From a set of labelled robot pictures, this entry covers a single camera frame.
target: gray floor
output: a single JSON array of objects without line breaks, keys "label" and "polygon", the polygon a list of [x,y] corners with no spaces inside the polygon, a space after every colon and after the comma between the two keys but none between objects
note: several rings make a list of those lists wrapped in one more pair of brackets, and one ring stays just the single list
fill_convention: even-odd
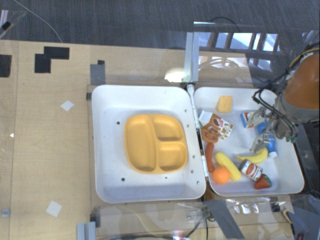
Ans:
[{"label": "gray floor", "polygon": [[[319,29],[320,0],[17,0],[49,22],[64,43],[179,48],[194,21],[226,17],[238,25]],[[12,0],[0,9],[23,11]],[[59,42],[31,13],[7,39]]]}]

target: orange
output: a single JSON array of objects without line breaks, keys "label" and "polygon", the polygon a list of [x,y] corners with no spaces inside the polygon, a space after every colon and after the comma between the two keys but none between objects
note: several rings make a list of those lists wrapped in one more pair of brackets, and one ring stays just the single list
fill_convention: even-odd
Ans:
[{"label": "orange", "polygon": [[226,184],[230,180],[230,172],[227,168],[220,166],[213,170],[212,178],[218,184]]}]

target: blue bottle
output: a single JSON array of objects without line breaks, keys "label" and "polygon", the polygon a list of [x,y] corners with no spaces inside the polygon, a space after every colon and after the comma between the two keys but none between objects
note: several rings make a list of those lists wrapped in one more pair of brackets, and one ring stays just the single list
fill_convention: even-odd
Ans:
[{"label": "blue bottle", "polygon": [[[260,134],[263,134],[263,130],[266,128],[267,123],[266,122],[262,122],[260,124],[257,125],[257,129],[259,131]],[[275,136],[271,133],[268,134],[268,138],[270,143],[268,145],[266,145],[265,147],[268,149],[269,152],[269,157],[271,158],[276,158],[278,156],[277,152],[276,152],[276,148],[275,148]]]}]

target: white wire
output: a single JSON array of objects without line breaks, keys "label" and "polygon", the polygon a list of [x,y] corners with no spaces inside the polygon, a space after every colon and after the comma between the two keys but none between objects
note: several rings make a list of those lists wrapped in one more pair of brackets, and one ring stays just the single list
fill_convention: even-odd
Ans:
[{"label": "white wire", "polygon": [[60,36],[58,35],[57,31],[48,23],[46,22],[43,18],[41,18],[40,16],[38,16],[37,14],[35,14],[33,11],[29,10],[27,7],[25,7],[24,5],[22,5],[21,3],[19,3],[17,0],[12,0],[14,2],[16,2],[18,5],[22,6],[24,9],[26,9],[28,12],[30,12],[31,14],[33,14],[34,16],[36,16],[38,19],[40,19],[41,21],[43,21],[45,24],[47,24],[52,30],[53,32],[56,34],[56,36],[58,37],[59,41],[61,43],[62,42],[62,39],[60,38]]}]

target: wooden table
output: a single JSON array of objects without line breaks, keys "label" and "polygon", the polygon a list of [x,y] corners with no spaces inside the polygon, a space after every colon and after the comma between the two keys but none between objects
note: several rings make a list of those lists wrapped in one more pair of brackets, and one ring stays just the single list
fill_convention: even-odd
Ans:
[{"label": "wooden table", "polygon": [[[43,54],[44,46],[70,48],[69,59],[53,59],[51,73],[35,73],[35,54]],[[12,55],[10,77],[0,78],[0,122],[4,128],[0,130],[0,209],[11,211],[10,217],[0,217],[0,239],[76,239],[77,223],[87,223],[92,201],[99,203],[98,199],[91,200],[86,100],[90,64],[105,61],[107,83],[169,85],[164,80],[166,71],[183,69],[185,53],[0,40],[0,54]],[[237,77],[250,77],[248,68],[238,73]],[[210,80],[212,72],[207,74],[201,74],[200,79]],[[223,71],[211,77],[236,81]],[[74,104],[69,111],[61,108],[66,101]],[[51,201],[62,206],[57,217],[46,212]],[[132,216],[125,216],[122,223]],[[272,216],[264,224],[244,224],[240,229],[248,239],[292,239],[290,225],[281,216]],[[134,229],[135,225],[121,230],[139,232],[140,227]],[[209,239],[220,239],[222,232],[217,224],[209,226]],[[192,239],[203,239],[205,233],[205,229],[199,229]]]}]

